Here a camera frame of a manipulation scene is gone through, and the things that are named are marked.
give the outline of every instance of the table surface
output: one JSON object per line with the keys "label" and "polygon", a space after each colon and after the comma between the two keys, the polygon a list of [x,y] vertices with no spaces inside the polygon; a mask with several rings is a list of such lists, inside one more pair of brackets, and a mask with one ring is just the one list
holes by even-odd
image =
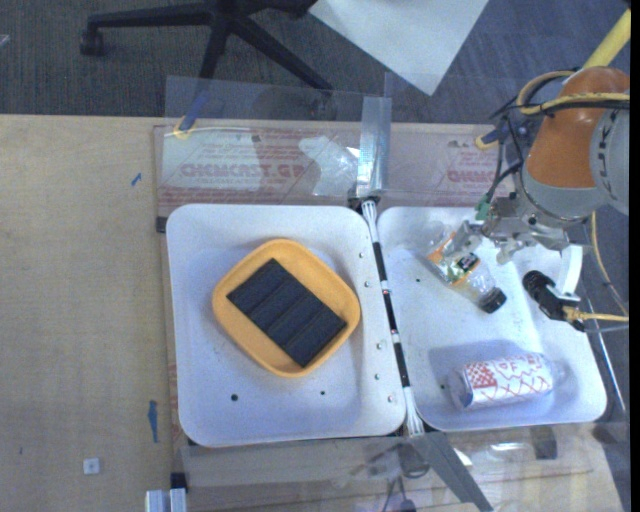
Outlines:
{"label": "table surface", "polygon": [[139,510],[169,487],[158,124],[0,116],[1,510]]}

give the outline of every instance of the office chair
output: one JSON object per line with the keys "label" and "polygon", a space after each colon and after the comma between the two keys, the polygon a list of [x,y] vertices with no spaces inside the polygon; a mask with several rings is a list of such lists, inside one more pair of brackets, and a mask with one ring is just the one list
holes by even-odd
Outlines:
{"label": "office chair", "polygon": [[200,78],[213,78],[227,38],[235,34],[311,87],[332,90],[331,84],[250,19],[250,15],[269,8],[299,17],[316,1],[203,0],[185,5],[92,14],[81,35],[80,52],[83,55],[104,55],[100,28],[208,25],[211,36],[200,68]]}

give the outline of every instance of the yellow pole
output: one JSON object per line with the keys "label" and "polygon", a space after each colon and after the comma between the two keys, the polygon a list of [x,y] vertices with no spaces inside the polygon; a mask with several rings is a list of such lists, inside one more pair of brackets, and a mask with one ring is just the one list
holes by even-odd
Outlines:
{"label": "yellow pole", "polygon": [[583,67],[608,66],[629,39],[631,39],[631,9],[624,12]]}

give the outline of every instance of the gray carpet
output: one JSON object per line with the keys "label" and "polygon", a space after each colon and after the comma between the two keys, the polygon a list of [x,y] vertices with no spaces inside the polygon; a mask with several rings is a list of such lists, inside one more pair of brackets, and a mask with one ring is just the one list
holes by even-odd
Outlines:
{"label": "gray carpet", "polygon": [[[198,74],[207,28],[104,30],[105,57],[86,57],[78,51],[79,33],[87,15],[161,3],[0,0],[0,34],[11,38],[0,48],[0,113],[162,116],[167,77]],[[431,97],[408,84],[396,90],[394,120],[484,123],[531,78],[584,63],[625,9],[625,2],[620,0],[489,0]],[[294,20],[279,12],[264,11],[255,20],[335,89],[382,93],[388,70],[311,15]],[[627,46],[612,65],[629,73],[630,61]],[[424,63],[424,72],[429,72],[428,62]],[[237,38],[229,40],[216,79],[301,85]],[[628,300],[628,218],[610,208],[603,208],[600,218],[605,263],[613,283]],[[615,304],[589,258],[583,277],[594,308],[615,312]],[[605,342],[606,351],[596,350],[596,355],[603,366],[609,359],[616,369],[619,394],[627,410],[616,403],[618,390],[608,382],[612,405],[603,421],[625,422],[629,413],[628,331],[607,335]],[[608,443],[608,453],[615,473],[625,475],[628,443],[620,441],[622,445]],[[630,484],[625,478],[619,482],[630,509]]]}

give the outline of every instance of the white bottle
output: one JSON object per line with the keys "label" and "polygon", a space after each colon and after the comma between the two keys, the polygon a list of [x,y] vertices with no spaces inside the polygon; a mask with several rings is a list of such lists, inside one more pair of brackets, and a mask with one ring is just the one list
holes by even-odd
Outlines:
{"label": "white bottle", "polygon": [[566,375],[563,363],[538,352],[525,352],[454,368],[447,377],[447,388],[454,405],[469,411],[543,397]]}
{"label": "white bottle", "polygon": [[425,232],[432,241],[427,260],[443,283],[486,313],[493,313],[505,303],[507,297],[496,286],[487,265],[473,252],[455,247],[456,232],[451,227],[435,221]]}

